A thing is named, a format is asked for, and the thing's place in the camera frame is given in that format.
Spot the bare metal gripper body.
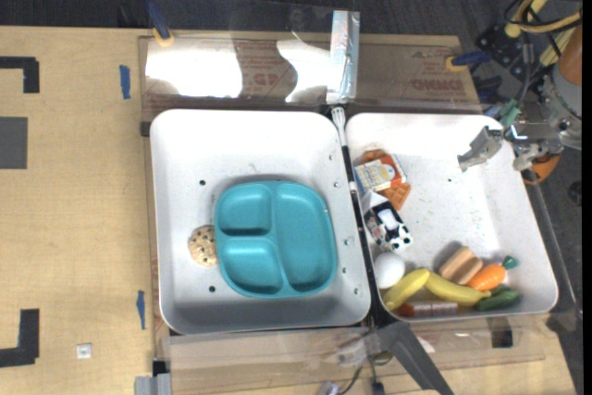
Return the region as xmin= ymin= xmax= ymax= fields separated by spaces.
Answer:
xmin=504 ymin=111 xmax=584 ymax=156

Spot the white plastic tray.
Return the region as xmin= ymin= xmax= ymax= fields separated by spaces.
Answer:
xmin=343 ymin=111 xmax=560 ymax=324
xmin=148 ymin=107 xmax=373 ymax=336

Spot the orange waffle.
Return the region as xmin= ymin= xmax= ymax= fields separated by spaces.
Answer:
xmin=360 ymin=148 xmax=413 ymax=212

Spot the orange juice carton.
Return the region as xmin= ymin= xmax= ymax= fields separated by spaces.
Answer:
xmin=352 ymin=154 xmax=409 ymax=196

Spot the tan hot dog bun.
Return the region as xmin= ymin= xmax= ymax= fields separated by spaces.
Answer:
xmin=438 ymin=245 xmax=485 ymax=286

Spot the cow print milk carton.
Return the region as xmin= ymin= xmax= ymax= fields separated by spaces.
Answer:
xmin=362 ymin=191 xmax=414 ymax=253

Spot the orange carrot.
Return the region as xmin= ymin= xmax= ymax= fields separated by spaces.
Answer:
xmin=466 ymin=254 xmax=519 ymax=293

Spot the thin black and white rod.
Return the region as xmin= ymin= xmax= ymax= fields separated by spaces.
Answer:
xmin=330 ymin=105 xmax=376 ymax=292

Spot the yellow banana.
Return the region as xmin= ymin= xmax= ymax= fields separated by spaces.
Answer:
xmin=424 ymin=270 xmax=492 ymax=307
xmin=382 ymin=267 xmax=432 ymax=312

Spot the green pea pod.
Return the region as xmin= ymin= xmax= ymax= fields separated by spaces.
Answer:
xmin=473 ymin=285 xmax=523 ymax=313

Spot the white egg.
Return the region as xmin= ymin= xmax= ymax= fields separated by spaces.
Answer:
xmin=373 ymin=251 xmax=407 ymax=290

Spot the red and white bar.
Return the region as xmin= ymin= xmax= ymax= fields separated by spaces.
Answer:
xmin=396 ymin=300 xmax=460 ymax=319

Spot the blue divided plate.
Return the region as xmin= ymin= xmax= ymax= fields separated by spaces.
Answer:
xmin=213 ymin=180 xmax=339 ymax=300

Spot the tan chocolate chip biscuit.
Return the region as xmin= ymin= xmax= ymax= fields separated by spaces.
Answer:
xmin=187 ymin=224 xmax=220 ymax=268

